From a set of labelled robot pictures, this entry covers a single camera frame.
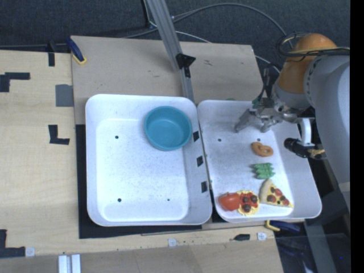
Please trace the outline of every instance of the metal bracket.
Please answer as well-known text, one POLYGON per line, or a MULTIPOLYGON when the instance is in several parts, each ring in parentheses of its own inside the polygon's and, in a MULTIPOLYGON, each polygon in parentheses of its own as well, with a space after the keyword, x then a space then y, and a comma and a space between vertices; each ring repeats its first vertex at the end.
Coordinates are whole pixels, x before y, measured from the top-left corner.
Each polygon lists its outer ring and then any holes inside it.
POLYGON ((191 73, 189 72, 189 66, 192 65, 192 63, 195 61, 195 57, 191 57, 188 55, 185 55, 183 53, 178 53, 176 55, 176 60, 178 67, 180 69, 184 69, 184 74, 186 77, 191 78, 191 73))
POLYGON ((311 121, 309 118, 300 118, 298 123, 301 127, 301 145, 304 147, 314 146, 311 143, 311 121))

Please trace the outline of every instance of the black tape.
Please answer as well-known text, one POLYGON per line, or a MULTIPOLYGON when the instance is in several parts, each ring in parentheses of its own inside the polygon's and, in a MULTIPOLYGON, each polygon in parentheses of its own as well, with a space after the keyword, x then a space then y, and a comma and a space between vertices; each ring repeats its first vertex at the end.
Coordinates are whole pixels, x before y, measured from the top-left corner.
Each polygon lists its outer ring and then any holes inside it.
POLYGON ((56 65, 55 53, 49 52, 48 53, 48 66, 54 67, 56 65))
POLYGON ((207 191, 207 181, 201 182, 201 193, 204 193, 207 191))
POLYGON ((193 133, 193 141, 195 142, 196 140, 198 140, 200 138, 199 134, 198 134, 198 131, 195 131, 193 133))
POLYGON ((235 241, 249 241, 250 235, 249 234, 238 234, 235 238, 235 241))
POLYGON ((30 73, 5 73, 0 75, 0 92, 10 91, 10 80, 30 80, 30 73))
POLYGON ((197 166, 199 167, 200 165, 202 165, 204 163, 204 158, 202 156, 199 156, 197 159, 197 166))
POLYGON ((69 139, 58 138, 58 125, 48 125, 48 129, 49 129, 49 135, 51 137, 49 143, 69 144, 69 139))
POLYGON ((57 52, 57 45, 53 40, 50 40, 47 43, 47 48, 45 49, 47 52, 57 52))
POLYGON ((0 230, 0 259, 25 256, 25 247, 6 248, 5 242, 6 242, 6 230, 0 230))

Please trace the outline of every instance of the blue clamp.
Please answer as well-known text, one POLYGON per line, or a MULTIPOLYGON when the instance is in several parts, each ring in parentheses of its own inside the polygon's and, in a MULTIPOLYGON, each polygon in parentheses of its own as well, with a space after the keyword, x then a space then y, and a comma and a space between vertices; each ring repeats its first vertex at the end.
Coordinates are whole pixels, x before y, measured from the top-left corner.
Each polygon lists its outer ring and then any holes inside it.
POLYGON ((70 38, 66 39, 67 46, 71 49, 71 52, 73 53, 73 58, 76 62, 78 62, 80 65, 84 65, 87 62, 86 57, 84 57, 78 48, 77 44, 70 38))

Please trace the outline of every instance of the toy tomato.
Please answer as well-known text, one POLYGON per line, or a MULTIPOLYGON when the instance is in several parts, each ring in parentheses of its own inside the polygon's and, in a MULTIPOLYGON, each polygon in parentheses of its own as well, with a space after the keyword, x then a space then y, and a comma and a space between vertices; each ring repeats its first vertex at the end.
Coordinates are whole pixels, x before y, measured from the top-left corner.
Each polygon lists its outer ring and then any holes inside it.
POLYGON ((227 193, 218 198, 218 202, 225 210, 233 211, 239 208, 240 195, 237 193, 227 193))

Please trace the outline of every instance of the black mat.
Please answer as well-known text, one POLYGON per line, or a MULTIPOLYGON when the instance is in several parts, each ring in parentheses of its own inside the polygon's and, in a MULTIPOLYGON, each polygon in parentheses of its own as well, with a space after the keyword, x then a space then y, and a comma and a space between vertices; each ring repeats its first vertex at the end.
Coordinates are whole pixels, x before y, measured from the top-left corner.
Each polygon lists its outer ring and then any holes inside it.
POLYGON ((162 233, 168 231, 198 230, 201 225, 170 226, 116 226, 104 227, 95 224, 87 212, 86 198, 86 126, 76 125, 78 227, 80 239, 108 238, 120 235, 162 233))

